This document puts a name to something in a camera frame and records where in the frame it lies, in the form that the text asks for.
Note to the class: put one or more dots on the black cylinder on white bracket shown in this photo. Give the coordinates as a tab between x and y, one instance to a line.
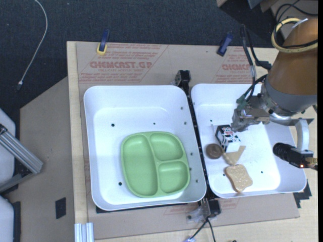
287	153

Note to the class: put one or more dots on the brown cardboard board red print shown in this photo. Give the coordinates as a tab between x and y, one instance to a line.
156	59

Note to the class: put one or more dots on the green divided plate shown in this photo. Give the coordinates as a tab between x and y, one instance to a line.
137	165

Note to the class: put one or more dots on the thin black rod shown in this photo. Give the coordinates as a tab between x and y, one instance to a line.
199	145

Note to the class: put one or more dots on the white plastic tray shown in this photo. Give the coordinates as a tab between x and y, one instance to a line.
108	140
262	160

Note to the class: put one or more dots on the brown round biscuit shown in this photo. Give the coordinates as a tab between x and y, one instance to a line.
214	151

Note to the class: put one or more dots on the black and white cow carton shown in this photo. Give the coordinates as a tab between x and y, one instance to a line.
225	137

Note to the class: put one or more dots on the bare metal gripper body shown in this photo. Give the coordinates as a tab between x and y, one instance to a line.
257	110

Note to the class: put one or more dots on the tan bread slice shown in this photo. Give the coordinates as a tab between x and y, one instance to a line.
238	177

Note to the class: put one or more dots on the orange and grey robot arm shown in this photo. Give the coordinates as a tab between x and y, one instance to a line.
292	67

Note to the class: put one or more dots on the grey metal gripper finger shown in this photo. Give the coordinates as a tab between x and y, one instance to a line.
237	121
247	125

